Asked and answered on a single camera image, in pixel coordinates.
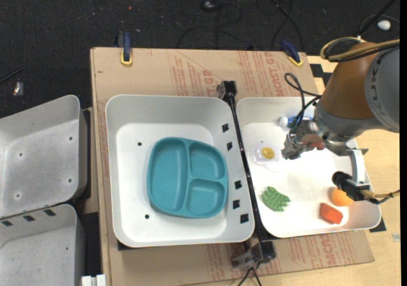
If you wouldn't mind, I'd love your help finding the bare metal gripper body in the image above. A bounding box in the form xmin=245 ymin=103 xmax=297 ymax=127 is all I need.
xmin=288 ymin=119 xmax=338 ymax=154

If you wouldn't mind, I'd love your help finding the brown cardboard board red print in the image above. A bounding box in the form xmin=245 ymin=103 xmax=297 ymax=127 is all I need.
xmin=90 ymin=47 xmax=375 ymax=286

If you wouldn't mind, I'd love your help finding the orange carrot piece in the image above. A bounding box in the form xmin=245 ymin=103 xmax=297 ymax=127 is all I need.
xmin=319 ymin=203 xmax=344 ymax=225

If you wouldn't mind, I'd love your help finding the white plastic tray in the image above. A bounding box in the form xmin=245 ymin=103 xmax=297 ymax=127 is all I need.
xmin=105 ymin=94 xmax=256 ymax=249
xmin=0 ymin=203 xmax=86 ymax=286
xmin=0 ymin=94 xmax=88 ymax=219
xmin=235 ymin=96 xmax=382 ymax=239

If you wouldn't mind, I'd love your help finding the orange ball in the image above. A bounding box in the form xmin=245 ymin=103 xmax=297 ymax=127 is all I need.
xmin=331 ymin=187 xmax=354 ymax=207

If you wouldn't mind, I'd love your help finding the green pea pod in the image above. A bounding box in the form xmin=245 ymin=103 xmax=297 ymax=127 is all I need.
xmin=261 ymin=186 xmax=291 ymax=212

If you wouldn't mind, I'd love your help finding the thin black rod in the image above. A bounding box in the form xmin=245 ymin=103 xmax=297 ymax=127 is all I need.
xmin=226 ymin=95 xmax=271 ymax=249

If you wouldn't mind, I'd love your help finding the black cylinder on white bracket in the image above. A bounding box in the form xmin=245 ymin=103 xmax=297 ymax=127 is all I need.
xmin=331 ymin=147 xmax=371 ymax=202

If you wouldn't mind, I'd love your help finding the white and yellow fried egg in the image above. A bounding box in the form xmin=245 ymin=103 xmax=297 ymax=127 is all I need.
xmin=252 ymin=142 xmax=282 ymax=173

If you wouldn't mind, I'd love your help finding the blue divided plate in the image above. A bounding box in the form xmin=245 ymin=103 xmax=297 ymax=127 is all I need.
xmin=146 ymin=137 xmax=229 ymax=219

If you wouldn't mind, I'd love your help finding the black block with thin wires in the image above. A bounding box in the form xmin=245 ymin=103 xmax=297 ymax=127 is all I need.
xmin=231 ymin=240 xmax=277 ymax=268
xmin=217 ymin=80 xmax=238 ymax=101

